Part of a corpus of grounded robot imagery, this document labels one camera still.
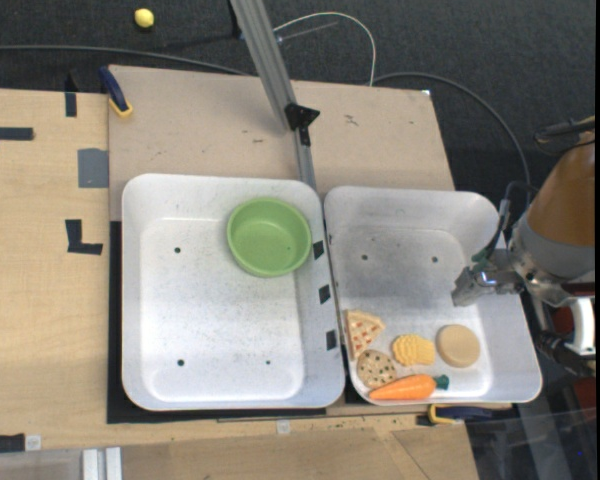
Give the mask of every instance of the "green bowl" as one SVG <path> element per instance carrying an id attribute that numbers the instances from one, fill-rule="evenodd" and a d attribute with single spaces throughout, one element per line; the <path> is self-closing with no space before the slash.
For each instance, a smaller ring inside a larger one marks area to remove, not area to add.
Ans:
<path id="1" fill-rule="evenodd" d="M 304 215 L 270 197 L 252 199 L 233 210 L 227 240 L 238 264 L 259 277 L 294 271 L 311 250 L 311 230 Z"/>

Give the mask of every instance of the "toy pizza slice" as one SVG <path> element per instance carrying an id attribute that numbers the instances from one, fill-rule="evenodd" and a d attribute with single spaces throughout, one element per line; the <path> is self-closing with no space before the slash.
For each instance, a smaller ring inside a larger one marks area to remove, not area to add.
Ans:
<path id="1" fill-rule="evenodd" d="M 346 316 L 349 355 L 353 360 L 367 350 L 386 325 L 379 317 L 359 309 L 348 310 Z"/>

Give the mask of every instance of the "orange carrot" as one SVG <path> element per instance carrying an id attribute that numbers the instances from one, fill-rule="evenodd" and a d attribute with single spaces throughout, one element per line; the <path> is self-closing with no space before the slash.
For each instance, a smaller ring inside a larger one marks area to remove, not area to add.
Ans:
<path id="1" fill-rule="evenodd" d="M 422 400 L 429 398 L 438 389 L 449 387 L 449 377 L 432 377 L 424 373 L 409 375 L 392 383 L 374 389 L 369 393 L 372 400 Z"/>

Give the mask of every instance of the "dark background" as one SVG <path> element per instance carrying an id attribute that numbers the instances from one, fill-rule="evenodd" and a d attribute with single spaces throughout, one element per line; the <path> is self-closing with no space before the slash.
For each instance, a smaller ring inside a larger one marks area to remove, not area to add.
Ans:
<path id="1" fill-rule="evenodd" d="M 274 26 L 320 11 L 358 18 L 377 42 L 377 76 L 427 73 L 473 91 L 517 137 L 536 186 L 557 159 L 536 148 L 534 132 L 595 114 L 596 0 L 264 1 Z M 139 7 L 155 13 L 151 33 L 133 25 Z M 324 17 L 285 32 L 331 23 L 336 25 L 282 43 L 290 76 L 365 83 L 370 46 L 354 23 Z M 125 48 L 255 74 L 245 43 L 231 32 L 226 0 L 0 0 L 0 45 Z M 72 72 L 81 90 L 100 92 L 97 68 L 111 63 L 197 69 L 122 54 L 0 51 L 0 87 L 62 91 Z M 397 77 L 378 85 L 431 90 L 457 189 L 479 192 L 497 204 L 510 181 L 524 180 L 504 127 L 466 92 L 428 77 Z M 552 400 L 560 389 L 550 388 L 545 386 L 545 394 Z"/>

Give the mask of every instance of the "wooden table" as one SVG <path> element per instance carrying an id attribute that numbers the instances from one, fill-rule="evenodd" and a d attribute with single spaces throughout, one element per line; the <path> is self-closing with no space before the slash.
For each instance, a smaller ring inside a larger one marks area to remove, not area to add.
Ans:
<path id="1" fill-rule="evenodd" d="M 258 79 L 112 70 L 134 105 L 128 120 L 100 94 L 78 93 L 77 117 L 67 117 L 63 93 L 0 89 L 0 127 L 35 132 L 0 141 L 0 435 L 39 435 L 44 449 L 275 435 L 275 420 L 106 424 L 109 222 L 125 180 L 147 170 L 296 177 L 293 144 Z M 301 104 L 322 112 L 311 130 L 321 195 L 345 184 L 453 190 L 428 94 L 294 85 Z M 183 117 L 167 93 L 191 112 Z M 79 186 L 77 152 L 88 148 L 109 151 L 111 190 Z M 67 219 L 81 219 L 83 241 L 103 253 L 68 253 Z M 395 458 L 392 432 L 414 425 L 414 414 L 338 403 L 290 428 L 373 427 Z"/>

